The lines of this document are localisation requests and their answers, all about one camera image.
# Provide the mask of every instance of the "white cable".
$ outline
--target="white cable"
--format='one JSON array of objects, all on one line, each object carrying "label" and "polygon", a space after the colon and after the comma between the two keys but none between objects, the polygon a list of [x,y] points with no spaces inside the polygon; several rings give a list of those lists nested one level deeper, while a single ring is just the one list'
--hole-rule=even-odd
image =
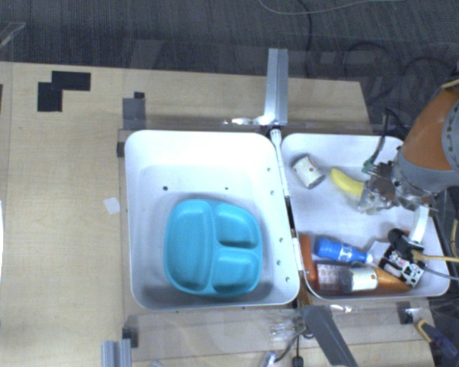
[{"label": "white cable", "polygon": [[313,15],[313,14],[323,14],[325,12],[336,11],[338,9],[353,7],[354,5],[366,4],[366,3],[383,3],[383,2],[409,2],[411,0],[361,0],[359,2],[353,2],[345,5],[338,5],[337,7],[325,8],[316,11],[302,11],[302,12],[284,12],[276,11],[275,9],[270,8],[265,5],[262,0],[259,0],[260,5],[265,8],[267,11],[270,11],[277,15]]}]

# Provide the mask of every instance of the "dark floor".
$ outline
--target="dark floor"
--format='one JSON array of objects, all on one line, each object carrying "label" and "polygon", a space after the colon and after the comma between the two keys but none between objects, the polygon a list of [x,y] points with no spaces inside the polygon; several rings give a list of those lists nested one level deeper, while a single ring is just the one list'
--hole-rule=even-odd
[{"label": "dark floor", "polygon": [[[302,1],[316,10],[359,0]],[[262,75],[267,49],[287,48],[292,76],[359,80],[374,122],[385,106],[409,122],[459,57],[459,0],[376,2],[311,20],[258,0],[0,0],[0,30],[26,24],[16,61]]]}]

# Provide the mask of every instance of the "blue bottle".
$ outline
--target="blue bottle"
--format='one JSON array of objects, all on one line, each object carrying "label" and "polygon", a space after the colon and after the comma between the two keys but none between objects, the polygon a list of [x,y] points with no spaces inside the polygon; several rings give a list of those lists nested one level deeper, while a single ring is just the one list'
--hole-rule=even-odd
[{"label": "blue bottle", "polygon": [[317,238],[314,243],[314,253],[321,258],[329,258],[339,262],[363,262],[369,264],[373,261],[371,254],[362,252],[347,243],[334,242],[326,238]]}]

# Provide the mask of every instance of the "blue plate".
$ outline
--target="blue plate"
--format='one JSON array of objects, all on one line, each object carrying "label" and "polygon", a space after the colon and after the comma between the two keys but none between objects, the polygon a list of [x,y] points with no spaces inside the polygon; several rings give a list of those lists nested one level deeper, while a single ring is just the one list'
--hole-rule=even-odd
[{"label": "blue plate", "polygon": [[233,204],[182,201],[168,218],[164,269],[180,291],[212,297],[247,294],[262,272],[259,224]]}]

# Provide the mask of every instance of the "yellow banana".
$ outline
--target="yellow banana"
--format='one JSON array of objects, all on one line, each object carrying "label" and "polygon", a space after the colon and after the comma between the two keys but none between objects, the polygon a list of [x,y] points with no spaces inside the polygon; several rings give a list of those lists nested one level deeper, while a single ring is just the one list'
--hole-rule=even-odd
[{"label": "yellow banana", "polygon": [[362,195],[362,190],[364,188],[364,182],[359,182],[358,180],[354,180],[336,168],[331,169],[330,176],[331,176],[331,180],[341,190],[347,193],[350,193],[350,194],[354,194],[356,196]]}]

